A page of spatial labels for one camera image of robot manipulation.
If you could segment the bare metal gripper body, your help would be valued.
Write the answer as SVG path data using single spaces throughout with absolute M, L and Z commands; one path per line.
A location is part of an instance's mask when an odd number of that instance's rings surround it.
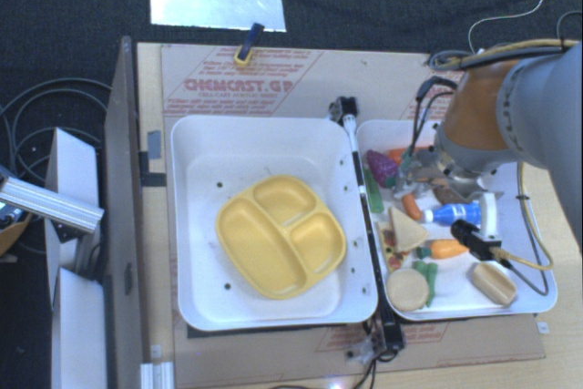
M 453 158 L 442 148 L 408 148 L 401 156 L 394 193 L 424 193 L 436 190 L 450 194 L 454 202 L 470 202 L 488 192 L 484 177 L 504 163 L 503 150 L 462 148 Z

